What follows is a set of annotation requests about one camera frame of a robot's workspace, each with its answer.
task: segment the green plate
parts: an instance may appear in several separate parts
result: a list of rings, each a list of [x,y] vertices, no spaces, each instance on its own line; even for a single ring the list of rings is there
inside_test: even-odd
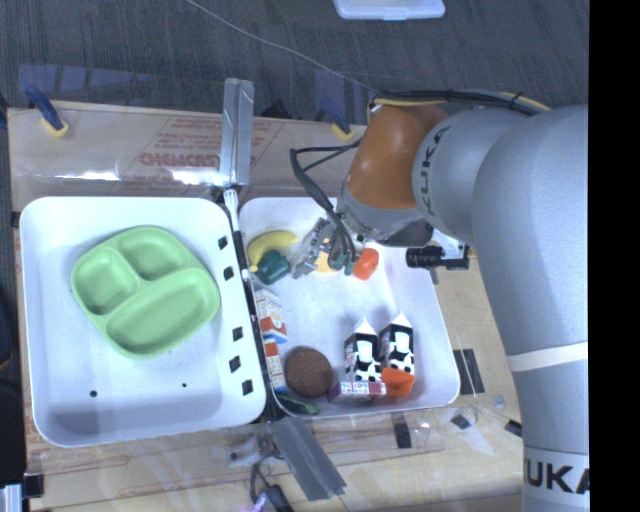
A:
[[[73,267],[71,288],[104,337],[140,359],[186,340],[220,307],[209,271],[157,226],[123,231],[85,253]]]

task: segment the brown ball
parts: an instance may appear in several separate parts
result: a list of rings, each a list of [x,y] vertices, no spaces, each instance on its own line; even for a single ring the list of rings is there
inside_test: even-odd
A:
[[[299,348],[287,356],[284,366],[287,386],[304,398],[326,395],[333,384],[333,368],[324,354]]]

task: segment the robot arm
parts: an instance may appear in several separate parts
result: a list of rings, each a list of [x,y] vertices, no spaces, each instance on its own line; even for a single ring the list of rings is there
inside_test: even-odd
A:
[[[587,107],[403,115],[412,122],[386,116],[367,128],[343,187],[344,221],[380,240],[422,217],[475,247],[521,409],[523,510],[589,510]],[[398,165],[371,148],[392,148]]]

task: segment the banana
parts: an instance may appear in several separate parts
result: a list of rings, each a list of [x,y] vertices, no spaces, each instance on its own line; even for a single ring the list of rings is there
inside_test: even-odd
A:
[[[247,246],[247,257],[249,258],[249,270],[258,270],[258,263],[267,251],[278,250],[289,247],[298,241],[298,235],[286,230],[268,231],[255,237]]]

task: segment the box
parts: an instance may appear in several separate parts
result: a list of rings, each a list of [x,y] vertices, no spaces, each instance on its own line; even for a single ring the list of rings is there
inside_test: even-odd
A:
[[[380,343],[376,332],[363,320],[344,342],[345,372],[350,382],[380,382]]]
[[[384,382],[338,382],[327,393],[327,400],[334,404],[344,402],[370,402],[387,394]]]
[[[256,310],[262,336],[270,336],[277,343],[287,341],[287,327],[282,319],[282,303],[275,293],[261,288],[255,292]]]
[[[415,375],[413,327],[404,313],[400,313],[382,329],[380,346],[380,360],[383,366]]]
[[[267,368],[271,377],[271,385],[273,389],[279,392],[287,391],[287,383],[284,380],[284,370],[282,360],[280,359],[280,351],[278,350],[278,342],[274,336],[265,336],[264,353],[267,360]]]

